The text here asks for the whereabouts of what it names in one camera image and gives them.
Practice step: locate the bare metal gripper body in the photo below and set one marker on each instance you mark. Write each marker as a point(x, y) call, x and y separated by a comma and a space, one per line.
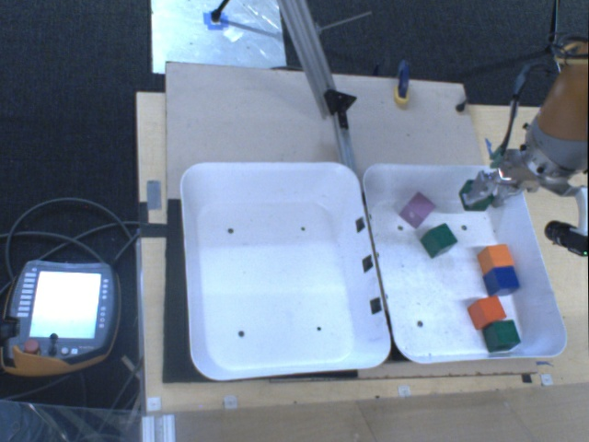
point(529, 171)

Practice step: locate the black cylinder on white bracket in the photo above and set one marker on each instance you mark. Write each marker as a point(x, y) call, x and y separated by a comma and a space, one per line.
point(565, 234)

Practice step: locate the blue cube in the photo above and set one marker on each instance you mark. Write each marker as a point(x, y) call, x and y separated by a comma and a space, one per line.
point(501, 281)

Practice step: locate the white plastic tray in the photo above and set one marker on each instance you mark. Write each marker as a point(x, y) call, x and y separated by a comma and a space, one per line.
point(428, 293)
point(276, 288)

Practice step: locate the green cube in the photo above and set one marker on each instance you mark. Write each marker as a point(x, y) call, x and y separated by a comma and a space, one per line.
point(468, 199)
point(501, 336)
point(438, 240)

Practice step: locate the purple cube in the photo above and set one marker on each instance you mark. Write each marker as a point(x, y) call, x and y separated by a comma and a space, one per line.
point(417, 209)

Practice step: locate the orange cube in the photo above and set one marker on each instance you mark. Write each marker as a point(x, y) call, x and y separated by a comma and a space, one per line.
point(495, 258)
point(486, 312)

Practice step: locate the pale wood board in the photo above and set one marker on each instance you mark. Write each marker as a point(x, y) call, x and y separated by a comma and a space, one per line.
point(248, 118)

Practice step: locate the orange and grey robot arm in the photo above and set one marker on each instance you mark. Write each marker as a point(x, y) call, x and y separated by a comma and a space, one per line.
point(566, 104)

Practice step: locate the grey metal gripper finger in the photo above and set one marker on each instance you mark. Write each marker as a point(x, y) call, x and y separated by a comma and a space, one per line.
point(504, 193)
point(485, 183)

